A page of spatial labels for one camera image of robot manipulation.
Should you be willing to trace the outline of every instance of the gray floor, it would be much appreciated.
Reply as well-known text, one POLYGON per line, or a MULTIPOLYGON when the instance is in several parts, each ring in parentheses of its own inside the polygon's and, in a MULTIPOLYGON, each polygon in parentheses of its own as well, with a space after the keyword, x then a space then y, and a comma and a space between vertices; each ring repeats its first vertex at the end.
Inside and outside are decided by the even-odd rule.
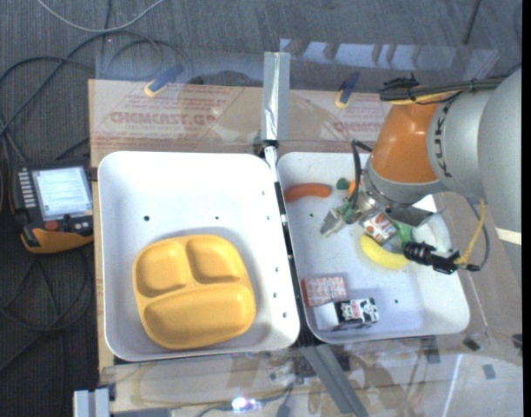
MULTIPOLYGON (((105 26, 107 0, 44 1, 74 23, 105 26)), ((127 23, 155 1, 112 0, 107 26, 127 23)), ((464 43, 474 7, 475 0, 169 0, 128 27, 136 35, 98 37, 75 53, 73 58, 89 68, 63 66, 16 117, 10 133, 24 158, 55 159, 89 134, 88 78, 111 72, 143 79, 160 60, 188 65, 180 77, 184 82, 203 76, 206 83, 255 85, 263 52, 284 50, 292 56, 292 88, 336 90, 351 70, 359 70, 357 90, 363 92, 376 92, 387 80, 410 73, 421 83, 436 84, 503 75, 520 66, 522 0, 481 0, 464 43), (121 50, 140 35, 163 42, 160 53, 147 42, 121 50)), ((91 36, 58 20, 36 0, 0 0, 4 119, 37 91, 59 63, 57 57, 68 56, 91 36)), ((66 156, 87 152, 82 143, 66 156)), ((10 156, 8 162, 0 146, 4 169, 19 161, 10 156)), ((11 298, 31 264, 40 264, 31 266, 30 282, 9 308, 37 327, 0 315, 0 416, 71 415, 71 391, 96 385, 95 307, 87 288, 61 321, 69 326, 38 332, 55 317, 43 274, 56 292, 56 306, 65 309, 92 269, 92 248, 83 254, 87 266, 77 253, 32 259, 5 205, 0 301, 11 298), (86 303, 90 307, 84 313, 86 303)))

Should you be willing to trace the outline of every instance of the transparent plastic sheet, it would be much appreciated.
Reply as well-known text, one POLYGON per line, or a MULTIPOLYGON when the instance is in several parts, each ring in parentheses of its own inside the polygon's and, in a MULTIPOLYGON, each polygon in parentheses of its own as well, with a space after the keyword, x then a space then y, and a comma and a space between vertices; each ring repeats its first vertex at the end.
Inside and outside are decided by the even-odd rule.
MULTIPOLYGON (((90 82, 94 167, 122 149, 259 152, 265 104, 263 56, 201 51, 171 55, 165 68, 181 63, 183 72, 155 97, 147 96, 145 87, 160 63, 119 57, 111 68, 122 73, 121 78, 110 76, 109 67, 102 66, 98 78, 90 82), (137 78, 143 72, 150 78, 137 78)), ((358 90, 354 108, 339 109, 334 104, 338 87, 311 89, 301 79, 302 60, 293 58, 290 66, 288 137, 279 143, 279 156, 292 151, 349 153, 353 138, 375 144, 390 105, 375 93, 358 90)), ((341 81, 346 75, 339 75, 341 81)), ((453 244, 465 248, 475 217, 459 198, 445 194, 435 201, 453 244)), ((507 415, 523 415, 522 357, 515 345, 521 346, 521 291, 491 229, 490 215, 487 225, 492 253, 486 266, 480 273, 459 274, 470 311, 463 331, 333 345, 369 415, 461 415, 462 409, 480 409, 479 415, 503 409, 507 415), (499 400, 479 401, 479 391, 496 394, 499 400)), ((472 260, 480 260, 483 249, 480 240, 472 260)), ((101 291, 103 280, 98 276, 97 281, 101 291)), ((101 317, 101 306, 98 312, 101 317)), ((100 345, 104 344, 101 336, 100 345)), ((255 415, 270 415, 283 404, 290 415, 340 414, 297 347, 125 364, 103 349, 100 365, 101 385, 116 388, 114 413, 159 407, 173 415, 198 415, 208 408, 214 408, 211 415, 225 414, 234 398, 245 397, 256 400, 255 415), (202 384, 204 390, 197 387, 202 384)))

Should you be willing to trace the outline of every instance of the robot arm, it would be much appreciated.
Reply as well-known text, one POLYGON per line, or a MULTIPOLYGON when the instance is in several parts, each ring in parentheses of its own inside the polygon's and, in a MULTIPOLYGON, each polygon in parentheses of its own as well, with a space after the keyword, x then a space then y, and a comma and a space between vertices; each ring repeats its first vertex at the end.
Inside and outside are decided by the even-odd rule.
POLYGON ((415 228, 431 215, 413 206, 426 195, 484 200, 521 284, 521 70, 493 89, 394 105, 362 176, 360 221, 381 211, 415 228))

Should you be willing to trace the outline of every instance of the yellow plate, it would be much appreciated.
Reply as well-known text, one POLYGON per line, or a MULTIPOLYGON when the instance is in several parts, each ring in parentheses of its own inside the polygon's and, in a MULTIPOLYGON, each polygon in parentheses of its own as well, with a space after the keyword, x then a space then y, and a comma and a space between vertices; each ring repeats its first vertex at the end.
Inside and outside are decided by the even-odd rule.
POLYGON ((133 267, 137 308, 147 335, 169 349, 193 349, 246 332, 256 300, 242 257, 218 235, 150 244, 133 267))

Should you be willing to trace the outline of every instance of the white cable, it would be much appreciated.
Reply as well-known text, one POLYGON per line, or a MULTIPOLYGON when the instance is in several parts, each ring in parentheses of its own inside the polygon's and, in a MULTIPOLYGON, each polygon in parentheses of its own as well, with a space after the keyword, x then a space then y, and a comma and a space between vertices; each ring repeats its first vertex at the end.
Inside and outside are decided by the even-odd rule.
POLYGON ((108 28, 108 29, 105 29, 105 30, 94 30, 94 29, 91 29, 91 28, 86 28, 84 26, 80 26, 79 24, 72 23, 70 20, 67 20, 64 17, 62 17, 61 15, 57 14, 43 0, 37 0, 37 1, 39 2, 39 4, 41 4, 41 6, 43 6, 53 16, 55 16, 56 18, 58 18, 62 22, 65 22, 69 26, 72 26, 73 28, 77 28, 78 30, 82 30, 82 31, 86 31, 86 32, 92 32, 92 33, 97 33, 97 34, 106 34, 106 33, 109 33, 109 32, 116 31, 116 30, 123 30, 125 28, 128 28, 130 25, 132 25, 135 22, 137 22, 140 18, 145 16, 148 12, 153 10, 159 4, 161 4, 163 2, 166 2, 167 0, 157 0, 155 3, 151 4, 151 6, 149 6, 146 10, 144 10, 141 14, 139 14, 136 18, 130 20, 129 22, 127 22, 127 23, 125 23, 123 25, 116 26, 115 28, 108 28))

